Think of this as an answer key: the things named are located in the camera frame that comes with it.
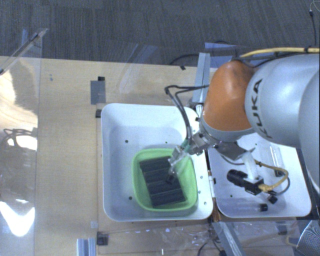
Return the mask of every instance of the dark gray carpet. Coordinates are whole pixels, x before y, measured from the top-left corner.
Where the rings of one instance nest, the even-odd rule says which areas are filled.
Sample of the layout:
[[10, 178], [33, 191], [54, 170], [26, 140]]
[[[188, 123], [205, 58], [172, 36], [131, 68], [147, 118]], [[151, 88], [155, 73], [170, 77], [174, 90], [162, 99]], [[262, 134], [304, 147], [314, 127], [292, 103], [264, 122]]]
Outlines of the dark gray carpet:
[[[217, 40], [307, 47], [311, 0], [0, 0], [0, 55], [48, 28], [44, 58], [168, 64]], [[319, 12], [313, 7], [319, 46]], [[184, 64], [196, 64], [189, 57]]]

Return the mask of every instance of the yellow cable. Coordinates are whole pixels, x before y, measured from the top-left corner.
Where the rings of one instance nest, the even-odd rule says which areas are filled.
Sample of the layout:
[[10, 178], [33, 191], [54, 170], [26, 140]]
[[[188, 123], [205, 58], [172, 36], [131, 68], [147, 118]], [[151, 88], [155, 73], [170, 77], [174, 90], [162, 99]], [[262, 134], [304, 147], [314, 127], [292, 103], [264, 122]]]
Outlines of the yellow cable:
[[318, 54], [320, 52], [319, 48], [302, 48], [302, 47], [276, 47], [269, 49], [254, 50], [241, 55], [241, 58], [249, 57], [255, 54], [266, 54], [266, 53], [278, 53], [278, 52], [291, 52], [291, 53], [309, 53]]
[[254, 160], [254, 161], [260, 167], [264, 166], [264, 167], [267, 167], [267, 168], [270, 168], [270, 169], [273, 169], [273, 170], [280, 171], [280, 172], [284, 173], [283, 178], [280, 179], [277, 183], [275, 183], [273, 185], [260, 184], [258, 186], [258, 188], [261, 189], [262, 192], [268, 192], [268, 191], [273, 190], [274, 188], [278, 187], [281, 183], [283, 183], [289, 176], [289, 173], [288, 173], [288, 171], [286, 169], [283, 169], [283, 168], [280, 168], [280, 167], [276, 167], [276, 166], [271, 166], [271, 165], [265, 164], [265, 163], [257, 161], [257, 160]]

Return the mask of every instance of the green container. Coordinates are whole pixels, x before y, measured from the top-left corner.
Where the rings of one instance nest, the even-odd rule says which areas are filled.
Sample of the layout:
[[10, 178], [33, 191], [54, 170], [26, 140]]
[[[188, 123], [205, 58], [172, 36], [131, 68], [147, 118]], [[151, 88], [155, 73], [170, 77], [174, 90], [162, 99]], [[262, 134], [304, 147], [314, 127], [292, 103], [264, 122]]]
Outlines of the green container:
[[139, 163], [141, 161], [154, 158], [170, 157], [172, 152], [172, 148], [143, 149], [139, 151], [132, 160], [132, 184], [135, 199], [145, 210], [153, 212], [182, 211], [193, 207], [197, 202], [198, 189], [195, 169], [191, 158], [187, 156], [175, 166], [176, 171], [178, 172], [178, 179], [180, 181], [185, 201], [161, 205], [153, 208], [144, 175], [140, 169]]

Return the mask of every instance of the green bowl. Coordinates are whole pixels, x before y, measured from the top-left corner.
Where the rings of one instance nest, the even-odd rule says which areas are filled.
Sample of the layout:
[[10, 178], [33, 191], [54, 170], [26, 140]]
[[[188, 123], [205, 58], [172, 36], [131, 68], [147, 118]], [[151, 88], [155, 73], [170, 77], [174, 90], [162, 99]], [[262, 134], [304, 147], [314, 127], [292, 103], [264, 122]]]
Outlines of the green bowl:
[[185, 201], [161, 205], [153, 208], [151, 199], [144, 179], [144, 175], [140, 169], [139, 163], [143, 160], [170, 157], [172, 148], [152, 148], [139, 151], [132, 160], [132, 184], [135, 199], [138, 204], [145, 210], [153, 212], [173, 212], [187, 210], [195, 205], [198, 199], [197, 181], [195, 169], [190, 157], [185, 157], [176, 165], [176, 170], [179, 173], [178, 179], [185, 197]]

